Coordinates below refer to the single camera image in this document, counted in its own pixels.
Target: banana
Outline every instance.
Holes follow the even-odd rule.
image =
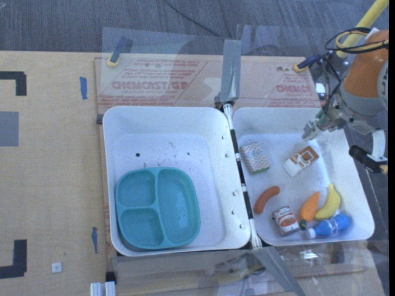
[[[333,214],[335,214],[335,212],[340,206],[340,202],[341,202],[340,194],[335,190],[335,187],[332,183],[329,184],[328,188],[329,188],[329,193],[328,196],[326,197],[325,205],[319,210],[317,210],[317,212],[315,213],[314,218],[316,220],[324,220],[326,218],[331,217]]]

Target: bottle cap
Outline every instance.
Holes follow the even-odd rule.
[[[309,229],[306,231],[306,237],[307,237],[308,239],[314,239],[314,238],[315,238],[315,231],[314,231],[313,228],[309,228]]]

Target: dark floor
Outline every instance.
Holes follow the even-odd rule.
[[[354,27],[374,1],[0,0],[0,50],[101,52],[106,48],[104,29],[118,28],[242,38],[245,54],[308,57],[322,54],[335,33]],[[250,25],[248,35],[238,34],[243,25]],[[388,9],[374,26],[389,27]],[[201,44],[206,48],[199,51],[215,52]],[[379,115],[373,123],[386,127],[388,116]],[[348,137],[361,146],[371,143],[353,132]],[[388,178],[357,167],[375,218],[372,242],[381,242],[379,250],[386,251],[382,243],[388,246]],[[387,263],[378,269],[389,295]]]

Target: white tray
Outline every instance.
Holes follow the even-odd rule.
[[[251,229],[224,114],[205,107],[114,107],[104,115],[103,130],[110,235],[118,252],[136,257],[247,244]],[[192,179],[201,212],[200,232],[192,243],[177,249],[129,249],[117,226],[115,185],[130,170],[159,166],[181,169]]]
[[[374,232],[374,221],[353,159],[349,156],[349,145],[343,130],[322,132],[309,141],[320,158],[303,169],[295,177],[283,168],[286,159],[302,149],[302,130],[307,120],[313,120],[318,109],[243,108],[235,112],[233,123],[239,146],[258,142],[263,149],[270,168],[267,171],[248,172],[244,162],[251,205],[268,187],[277,185],[281,192],[266,204],[264,212],[255,216],[259,236],[274,246],[297,245],[319,242],[357,241],[368,239]],[[272,220],[272,212],[289,205],[297,216],[302,204],[315,192],[320,191],[319,207],[326,201],[329,183],[333,183],[342,197],[341,207],[351,215],[351,228],[336,236],[307,240],[299,231],[281,236]]]

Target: teal plate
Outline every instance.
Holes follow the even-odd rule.
[[[176,168],[125,173],[115,188],[115,205],[123,240],[137,249],[180,247],[193,241],[200,230],[192,180]]]

